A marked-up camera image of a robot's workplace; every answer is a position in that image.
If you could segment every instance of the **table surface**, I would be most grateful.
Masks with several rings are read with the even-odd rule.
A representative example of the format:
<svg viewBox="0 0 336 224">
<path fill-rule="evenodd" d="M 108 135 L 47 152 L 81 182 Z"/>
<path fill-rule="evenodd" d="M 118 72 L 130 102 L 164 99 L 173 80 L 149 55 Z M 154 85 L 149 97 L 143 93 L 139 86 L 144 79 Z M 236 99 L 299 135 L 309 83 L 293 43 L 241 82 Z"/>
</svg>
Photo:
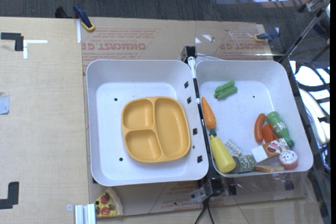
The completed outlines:
<svg viewBox="0 0 336 224">
<path fill-rule="evenodd" d="M 181 40 L 171 57 L 180 54 L 180 46 L 194 42 L 197 24 L 191 24 L 190 33 L 185 33 L 191 39 Z M 19 182 L 18 205 L 0 210 L 0 222 L 73 223 L 73 212 L 67 212 L 66 206 L 89 203 L 91 183 L 77 20 L 1 17 L 0 32 L 21 33 L 26 40 L 47 40 L 46 44 L 28 44 L 27 59 L 22 51 L 14 50 L 14 41 L 0 40 L 0 92 L 10 97 L 9 113 L 0 115 L 0 199 L 6 199 L 10 182 Z M 82 32 L 82 42 L 86 34 Z M 212 216 L 215 223 L 223 219 L 225 223 L 323 223 L 310 181 L 302 184 L 304 197 L 213 207 Z M 195 209 L 101 222 L 194 223 L 199 213 Z M 210 221 L 205 212 L 199 223 Z"/>
</svg>

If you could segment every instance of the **yellow divided plate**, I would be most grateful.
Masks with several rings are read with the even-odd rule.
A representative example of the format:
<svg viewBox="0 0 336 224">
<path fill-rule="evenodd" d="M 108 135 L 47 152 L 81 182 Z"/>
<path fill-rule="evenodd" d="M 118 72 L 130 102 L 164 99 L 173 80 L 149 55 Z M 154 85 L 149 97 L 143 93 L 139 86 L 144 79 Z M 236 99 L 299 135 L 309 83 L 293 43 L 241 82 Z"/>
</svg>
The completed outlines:
<svg viewBox="0 0 336 224">
<path fill-rule="evenodd" d="M 121 125 L 126 149 L 139 162 L 172 161 L 190 149 L 188 121 L 173 98 L 148 97 L 127 103 Z"/>
</svg>

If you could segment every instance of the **butter box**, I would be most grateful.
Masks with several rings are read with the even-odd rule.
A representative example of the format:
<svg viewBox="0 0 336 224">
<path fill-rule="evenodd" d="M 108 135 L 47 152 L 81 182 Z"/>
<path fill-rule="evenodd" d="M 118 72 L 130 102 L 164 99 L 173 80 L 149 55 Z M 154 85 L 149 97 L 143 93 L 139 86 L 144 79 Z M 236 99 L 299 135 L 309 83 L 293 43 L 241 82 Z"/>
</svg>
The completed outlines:
<svg viewBox="0 0 336 224">
<path fill-rule="evenodd" d="M 252 155 L 257 163 L 266 159 L 278 156 L 282 151 L 289 150 L 284 138 L 265 143 L 261 146 L 253 148 Z"/>
</svg>

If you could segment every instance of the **green beans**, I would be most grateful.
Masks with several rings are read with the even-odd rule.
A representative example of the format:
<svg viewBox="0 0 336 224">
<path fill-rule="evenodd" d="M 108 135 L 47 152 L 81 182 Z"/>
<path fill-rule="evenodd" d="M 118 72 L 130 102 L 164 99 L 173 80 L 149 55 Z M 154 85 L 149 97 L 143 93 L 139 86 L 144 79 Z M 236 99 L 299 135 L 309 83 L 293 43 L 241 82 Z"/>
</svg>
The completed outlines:
<svg viewBox="0 0 336 224">
<path fill-rule="evenodd" d="M 233 94 L 237 91 L 238 89 L 235 86 L 235 82 L 233 80 L 230 80 L 229 82 L 215 89 L 214 97 L 217 99 L 224 99 L 228 95 Z"/>
</svg>

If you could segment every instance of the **green bottle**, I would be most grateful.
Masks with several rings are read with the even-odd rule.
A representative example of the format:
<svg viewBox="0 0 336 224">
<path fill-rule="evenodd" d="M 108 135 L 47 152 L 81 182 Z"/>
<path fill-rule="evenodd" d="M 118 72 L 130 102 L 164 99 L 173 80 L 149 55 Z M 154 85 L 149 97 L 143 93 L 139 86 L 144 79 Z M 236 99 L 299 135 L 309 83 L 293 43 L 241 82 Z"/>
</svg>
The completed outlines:
<svg viewBox="0 0 336 224">
<path fill-rule="evenodd" d="M 289 137 L 289 131 L 282 119 L 280 118 L 278 112 L 273 111 L 266 116 L 266 120 L 269 124 L 273 126 L 273 132 L 276 137 L 284 138 L 287 145 L 292 148 L 294 146 L 294 141 Z"/>
</svg>

